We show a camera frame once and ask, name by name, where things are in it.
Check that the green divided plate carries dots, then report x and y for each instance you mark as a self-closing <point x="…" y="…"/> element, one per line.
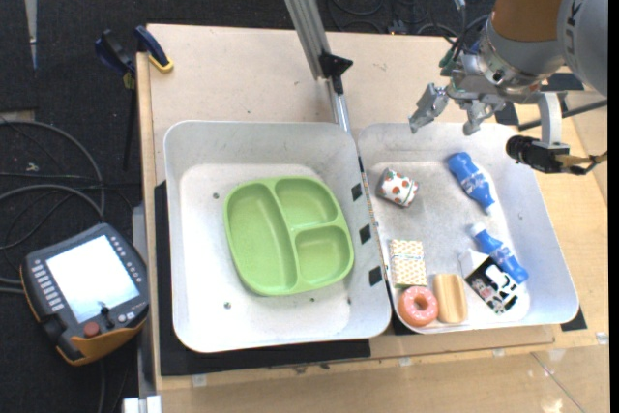
<point x="271" y="237"/>

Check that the black cylinder on white bracket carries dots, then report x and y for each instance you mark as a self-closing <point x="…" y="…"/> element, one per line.
<point x="532" y="153"/>

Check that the thin black and white rod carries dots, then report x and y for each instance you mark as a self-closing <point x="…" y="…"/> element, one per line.
<point x="342" y="113"/>

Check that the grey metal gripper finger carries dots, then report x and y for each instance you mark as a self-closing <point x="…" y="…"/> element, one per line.
<point x="428" y="106"/>
<point x="476" y="116"/>

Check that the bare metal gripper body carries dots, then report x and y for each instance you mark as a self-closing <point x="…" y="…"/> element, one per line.
<point x="488" y="82"/>

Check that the tan bread bun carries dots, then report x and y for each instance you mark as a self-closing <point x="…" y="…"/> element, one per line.
<point x="450" y="300"/>

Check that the white plastic tray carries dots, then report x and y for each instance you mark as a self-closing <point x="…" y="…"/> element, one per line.
<point x="203" y="232"/>
<point x="445" y="227"/>

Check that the white can with strawberry print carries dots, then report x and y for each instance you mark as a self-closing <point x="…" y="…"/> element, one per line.
<point x="397" y="188"/>

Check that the pale wood board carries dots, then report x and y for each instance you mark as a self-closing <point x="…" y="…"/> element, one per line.
<point x="242" y="77"/>

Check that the orange patterned packet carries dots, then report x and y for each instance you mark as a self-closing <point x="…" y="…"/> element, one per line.
<point x="407" y="263"/>

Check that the blue plastic bottle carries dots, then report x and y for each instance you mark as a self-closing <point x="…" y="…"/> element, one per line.
<point x="471" y="181"/>
<point x="503" y="254"/>

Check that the black and white carton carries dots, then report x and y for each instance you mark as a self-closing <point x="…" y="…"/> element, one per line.
<point x="495" y="287"/>

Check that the pink doughnut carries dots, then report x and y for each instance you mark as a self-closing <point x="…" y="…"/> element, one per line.
<point x="407" y="307"/>

